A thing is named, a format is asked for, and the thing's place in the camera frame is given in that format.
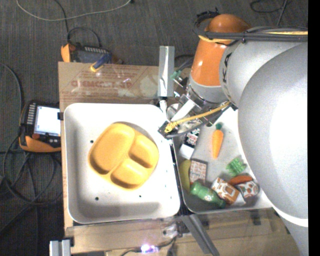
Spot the brown cardboard board red print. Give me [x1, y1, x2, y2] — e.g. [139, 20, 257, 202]
[57, 61, 301, 256]

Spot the white can red print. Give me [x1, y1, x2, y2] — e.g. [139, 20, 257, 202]
[235, 180, 260, 200]

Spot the orange and white carton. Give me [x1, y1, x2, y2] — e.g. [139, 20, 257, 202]
[210, 177, 241, 205]

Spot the brown patterned carton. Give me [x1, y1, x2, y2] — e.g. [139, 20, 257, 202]
[189, 158, 209, 186]

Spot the yellow divided plate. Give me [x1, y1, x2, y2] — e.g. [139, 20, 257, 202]
[87, 122, 160, 190]

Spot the yellow banana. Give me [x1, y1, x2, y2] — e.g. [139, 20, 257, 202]
[178, 159, 193, 193]

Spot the orange sausage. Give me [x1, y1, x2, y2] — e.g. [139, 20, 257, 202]
[227, 174, 254, 186]

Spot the orange carrot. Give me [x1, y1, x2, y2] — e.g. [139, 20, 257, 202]
[211, 122, 225, 160]

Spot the white plastic tray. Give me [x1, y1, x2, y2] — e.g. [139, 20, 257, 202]
[171, 104, 274, 215]
[63, 102, 181, 225]

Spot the black and white packet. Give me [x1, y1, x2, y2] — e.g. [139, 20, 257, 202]
[178, 127, 201, 160]

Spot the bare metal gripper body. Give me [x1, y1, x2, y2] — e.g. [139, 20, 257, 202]
[174, 93, 223, 137]

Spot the green broccoli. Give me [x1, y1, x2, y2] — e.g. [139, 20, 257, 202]
[225, 156, 248, 177]

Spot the green bottle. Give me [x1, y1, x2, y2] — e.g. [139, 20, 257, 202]
[188, 180, 227, 209]

